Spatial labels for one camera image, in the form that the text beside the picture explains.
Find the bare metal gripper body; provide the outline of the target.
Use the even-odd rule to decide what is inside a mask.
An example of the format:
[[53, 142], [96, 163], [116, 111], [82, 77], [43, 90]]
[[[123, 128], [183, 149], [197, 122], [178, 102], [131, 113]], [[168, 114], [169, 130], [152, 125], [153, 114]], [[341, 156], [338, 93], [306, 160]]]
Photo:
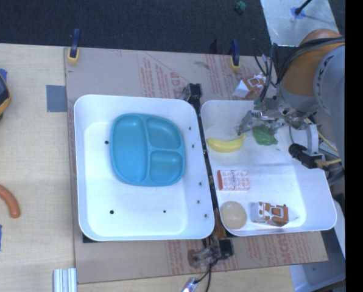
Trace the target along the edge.
[[313, 97], [265, 97], [263, 101], [257, 98], [253, 104], [261, 120], [282, 120], [298, 130], [314, 112]]

